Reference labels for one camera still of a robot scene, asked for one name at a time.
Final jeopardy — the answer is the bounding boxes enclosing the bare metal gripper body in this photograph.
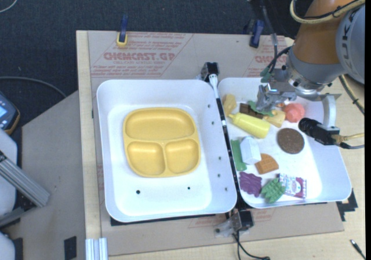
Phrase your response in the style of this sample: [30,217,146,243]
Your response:
[267,67,329,101]

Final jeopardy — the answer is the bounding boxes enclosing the green lettuce leaf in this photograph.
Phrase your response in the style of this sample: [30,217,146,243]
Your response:
[247,100,278,118]

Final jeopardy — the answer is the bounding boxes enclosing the yellow cheese wedge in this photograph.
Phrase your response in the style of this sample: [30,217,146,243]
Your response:
[264,109,286,129]

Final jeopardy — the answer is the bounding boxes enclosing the brown chocolate bar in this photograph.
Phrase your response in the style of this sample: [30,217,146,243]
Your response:
[239,102,265,120]

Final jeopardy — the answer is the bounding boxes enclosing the pink round toy food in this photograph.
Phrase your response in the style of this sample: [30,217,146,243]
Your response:
[283,102,306,123]

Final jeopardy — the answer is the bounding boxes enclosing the yellow squeeze bottle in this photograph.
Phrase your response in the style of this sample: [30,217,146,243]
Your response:
[227,112,271,140]

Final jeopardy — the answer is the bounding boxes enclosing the yellow toy biscuit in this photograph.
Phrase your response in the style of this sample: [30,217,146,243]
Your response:
[222,94,237,115]

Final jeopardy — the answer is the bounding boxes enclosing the brown round patty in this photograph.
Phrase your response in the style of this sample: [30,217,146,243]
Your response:
[276,127,305,155]

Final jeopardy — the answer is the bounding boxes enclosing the thin black and white rod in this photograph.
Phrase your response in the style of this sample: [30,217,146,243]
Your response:
[208,74,241,211]

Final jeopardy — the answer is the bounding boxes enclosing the orange waffle piece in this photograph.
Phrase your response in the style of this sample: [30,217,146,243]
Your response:
[254,153,280,175]

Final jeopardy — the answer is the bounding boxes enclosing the green bar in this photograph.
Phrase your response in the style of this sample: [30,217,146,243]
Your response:
[230,138,248,172]

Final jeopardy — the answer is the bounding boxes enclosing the white plastic tray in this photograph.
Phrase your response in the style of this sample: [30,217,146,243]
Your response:
[96,79,239,223]
[217,76,353,210]

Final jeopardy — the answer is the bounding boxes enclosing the purple grapes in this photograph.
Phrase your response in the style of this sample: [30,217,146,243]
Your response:
[238,171,263,198]

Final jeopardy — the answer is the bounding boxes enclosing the pink and white packet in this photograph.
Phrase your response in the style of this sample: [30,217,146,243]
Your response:
[278,173,308,199]

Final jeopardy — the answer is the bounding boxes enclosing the green waffle piece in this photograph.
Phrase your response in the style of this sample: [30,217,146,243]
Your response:
[260,177,286,204]

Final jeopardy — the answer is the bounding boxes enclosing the yellow divided plate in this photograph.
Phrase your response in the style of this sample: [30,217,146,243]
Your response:
[122,107,202,178]

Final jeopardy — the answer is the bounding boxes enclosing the brown cardboard board, red print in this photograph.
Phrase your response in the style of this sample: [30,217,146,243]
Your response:
[86,30,345,257]

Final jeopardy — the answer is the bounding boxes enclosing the black cylinder on white bracket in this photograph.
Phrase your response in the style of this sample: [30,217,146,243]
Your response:
[298,93,342,147]

